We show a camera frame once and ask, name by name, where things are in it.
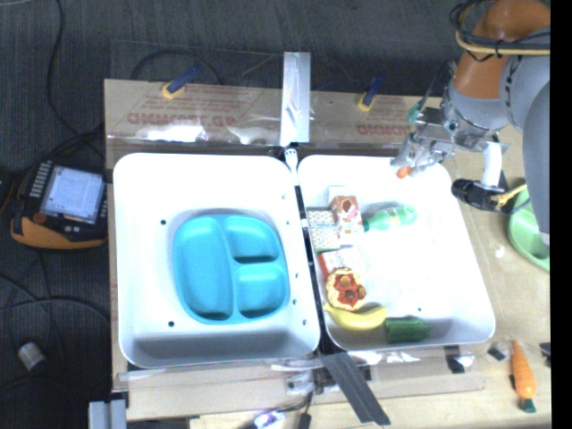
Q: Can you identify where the blue divided plate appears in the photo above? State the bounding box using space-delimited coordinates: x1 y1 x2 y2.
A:
172 214 291 326

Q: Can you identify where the small grey can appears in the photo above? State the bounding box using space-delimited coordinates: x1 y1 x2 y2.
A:
17 341 47 372

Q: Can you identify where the black cylinder on white bracket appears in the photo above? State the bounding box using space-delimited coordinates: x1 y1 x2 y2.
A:
450 143 509 212

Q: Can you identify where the red and white packet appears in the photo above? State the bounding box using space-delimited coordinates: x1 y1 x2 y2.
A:
316 248 368 276

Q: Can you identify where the toy pizza slice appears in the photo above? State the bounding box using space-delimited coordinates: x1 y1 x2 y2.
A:
325 267 368 313

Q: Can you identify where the orange carrot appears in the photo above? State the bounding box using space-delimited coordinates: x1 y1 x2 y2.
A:
510 339 538 414

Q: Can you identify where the brown cardboard board red print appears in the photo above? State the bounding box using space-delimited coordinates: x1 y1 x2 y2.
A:
103 78 551 422

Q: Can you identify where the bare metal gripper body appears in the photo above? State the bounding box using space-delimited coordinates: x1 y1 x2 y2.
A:
404 104 511 156

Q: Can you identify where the dark green toy vegetable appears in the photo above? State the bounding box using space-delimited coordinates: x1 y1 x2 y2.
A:
383 316 433 345

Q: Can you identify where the orange and white carton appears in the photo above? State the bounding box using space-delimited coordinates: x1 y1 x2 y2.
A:
328 194 366 237

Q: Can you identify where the white plastic tray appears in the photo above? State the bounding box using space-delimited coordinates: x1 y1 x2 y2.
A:
112 152 323 370
296 154 497 353

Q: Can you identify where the yellow banana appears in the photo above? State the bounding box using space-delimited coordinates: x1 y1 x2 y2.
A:
323 302 388 332

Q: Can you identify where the green bottle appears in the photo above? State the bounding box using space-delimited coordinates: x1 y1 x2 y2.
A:
361 204 418 234

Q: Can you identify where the white patterned carton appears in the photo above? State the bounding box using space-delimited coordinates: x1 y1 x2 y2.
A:
306 209 341 254

